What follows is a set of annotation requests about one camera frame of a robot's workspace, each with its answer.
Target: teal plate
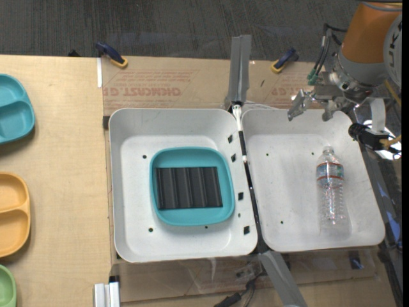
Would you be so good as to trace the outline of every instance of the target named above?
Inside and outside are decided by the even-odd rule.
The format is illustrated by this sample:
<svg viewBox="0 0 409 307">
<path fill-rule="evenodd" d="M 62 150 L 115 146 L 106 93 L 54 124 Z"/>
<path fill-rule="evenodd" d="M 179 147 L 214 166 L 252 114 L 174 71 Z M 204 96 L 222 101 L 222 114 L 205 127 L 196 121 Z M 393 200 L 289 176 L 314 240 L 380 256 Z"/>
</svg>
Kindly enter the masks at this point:
<svg viewBox="0 0 409 307">
<path fill-rule="evenodd" d="M 34 127 L 33 107 L 23 85 L 0 74 L 0 145 L 23 138 Z"/>
<path fill-rule="evenodd" d="M 157 206 L 157 168 L 216 167 L 219 177 L 221 207 L 162 209 Z M 165 223 L 175 226 L 201 226 L 225 221 L 235 209 L 233 183 L 229 166 L 220 152 L 210 148 L 168 148 L 157 152 L 150 162 L 150 189 L 153 208 Z"/>
</svg>

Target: plastic water bottle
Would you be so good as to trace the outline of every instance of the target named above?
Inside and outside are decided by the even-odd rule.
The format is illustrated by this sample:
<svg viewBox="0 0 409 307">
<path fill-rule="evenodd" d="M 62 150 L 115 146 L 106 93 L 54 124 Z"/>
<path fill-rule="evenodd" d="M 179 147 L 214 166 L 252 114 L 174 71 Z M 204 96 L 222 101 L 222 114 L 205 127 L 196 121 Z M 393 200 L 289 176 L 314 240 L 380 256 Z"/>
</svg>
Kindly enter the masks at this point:
<svg viewBox="0 0 409 307">
<path fill-rule="evenodd" d="M 351 223 L 343 198 L 344 166 L 331 146 L 324 146 L 316 167 L 322 235 L 345 239 Z"/>
</svg>

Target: green plate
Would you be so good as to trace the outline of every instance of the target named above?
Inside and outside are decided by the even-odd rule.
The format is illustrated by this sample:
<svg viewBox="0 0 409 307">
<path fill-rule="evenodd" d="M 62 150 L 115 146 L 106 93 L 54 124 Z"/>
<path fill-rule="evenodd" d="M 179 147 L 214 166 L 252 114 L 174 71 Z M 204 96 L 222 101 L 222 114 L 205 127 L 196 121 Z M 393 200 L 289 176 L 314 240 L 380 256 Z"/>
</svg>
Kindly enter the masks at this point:
<svg viewBox="0 0 409 307">
<path fill-rule="evenodd" d="M 17 292 L 13 274 L 0 265 L 0 307 L 16 307 Z"/>
</svg>

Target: white tray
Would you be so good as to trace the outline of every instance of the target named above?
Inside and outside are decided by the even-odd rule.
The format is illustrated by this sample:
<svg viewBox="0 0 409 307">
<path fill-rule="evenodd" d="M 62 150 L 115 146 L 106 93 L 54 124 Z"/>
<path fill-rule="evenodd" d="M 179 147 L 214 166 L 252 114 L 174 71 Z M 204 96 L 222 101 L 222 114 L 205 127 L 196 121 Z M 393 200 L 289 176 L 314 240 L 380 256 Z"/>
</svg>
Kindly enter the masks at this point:
<svg viewBox="0 0 409 307">
<path fill-rule="evenodd" d="M 110 118 L 109 135 L 114 240 L 124 260 L 242 256 L 254 250 L 256 225 L 231 114 L 221 109 L 120 109 Z M 162 149 L 181 146 L 212 148 L 227 160 L 235 210 L 226 221 L 208 226 L 171 226 L 156 215 L 149 185 L 151 158 Z M 231 160 L 233 154 L 237 156 L 235 162 Z M 243 193 L 240 201 L 238 193 Z"/>
<path fill-rule="evenodd" d="M 372 246 L 385 236 L 359 144 L 348 134 L 350 119 L 336 112 L 323 122 L 321 115 L 308 110 L 289 122 L 285 110 L 252 109 L 242 117 L 263 238 L 279 252 Z M 344 240 L 320 235 L 318 223 L 315 167 L 328 144 L 344 165 L 352 225 Z"/>
</svg>

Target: gray carpet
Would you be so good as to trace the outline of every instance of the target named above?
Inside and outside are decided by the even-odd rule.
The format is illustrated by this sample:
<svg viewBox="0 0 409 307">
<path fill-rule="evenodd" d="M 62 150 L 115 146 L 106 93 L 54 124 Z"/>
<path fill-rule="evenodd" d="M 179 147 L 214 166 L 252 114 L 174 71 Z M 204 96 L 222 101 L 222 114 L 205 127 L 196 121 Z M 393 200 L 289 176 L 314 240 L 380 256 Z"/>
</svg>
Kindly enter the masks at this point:
<svg viewBox="0 0 409 307">
<path fill-rule="evenodd" d="M 324 22 L 346 28 L 352 0 L 0 0 L 0 54 L 229 59 L 231 37 L 252 35 L 252 59 L 290 47 L 315 61 Z"/>
</svg>

